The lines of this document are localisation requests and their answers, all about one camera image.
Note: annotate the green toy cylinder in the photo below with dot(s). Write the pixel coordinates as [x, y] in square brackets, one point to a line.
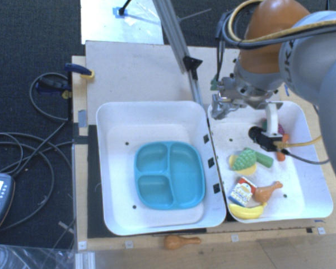
[264, 159]

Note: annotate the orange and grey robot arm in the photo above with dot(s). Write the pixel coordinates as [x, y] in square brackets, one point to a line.
[305, 63]

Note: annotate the white plastic tray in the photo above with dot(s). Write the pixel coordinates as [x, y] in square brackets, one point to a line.
[299, 183]
[120, 164]

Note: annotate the purple and green toy vegetable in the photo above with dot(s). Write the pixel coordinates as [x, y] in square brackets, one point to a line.
[280, 128]

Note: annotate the thin black rod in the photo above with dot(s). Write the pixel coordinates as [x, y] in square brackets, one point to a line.
[216, 161]

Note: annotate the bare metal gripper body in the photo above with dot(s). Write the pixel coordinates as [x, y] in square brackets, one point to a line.
[247, 95]

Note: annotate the red and white carton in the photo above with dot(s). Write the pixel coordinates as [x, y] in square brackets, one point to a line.
[242, 192]

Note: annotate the blue divided plate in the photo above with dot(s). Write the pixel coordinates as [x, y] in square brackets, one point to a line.
[182, 175]

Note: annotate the brown toy chicken drumstick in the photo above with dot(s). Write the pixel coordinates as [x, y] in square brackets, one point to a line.
[264, 192]

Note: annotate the tan toy chicken drumstick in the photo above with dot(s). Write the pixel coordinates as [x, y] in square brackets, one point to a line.
[176, 242]

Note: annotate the black cylinder on white bracket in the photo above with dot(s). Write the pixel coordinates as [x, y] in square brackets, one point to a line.
[271, 141]

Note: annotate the yellow banana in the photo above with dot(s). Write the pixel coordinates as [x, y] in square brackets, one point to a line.
[245, 212]

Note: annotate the orange toy carrot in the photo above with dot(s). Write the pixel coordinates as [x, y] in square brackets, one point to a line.
[281, 156]

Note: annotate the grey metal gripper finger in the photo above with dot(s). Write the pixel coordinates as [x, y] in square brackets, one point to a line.
[219, 108]
[233, 107]

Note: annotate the pale wood board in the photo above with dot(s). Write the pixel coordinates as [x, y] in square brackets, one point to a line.
[134, 74]

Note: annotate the green toy grapes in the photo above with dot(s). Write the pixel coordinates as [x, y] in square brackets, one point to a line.
[244, 159]

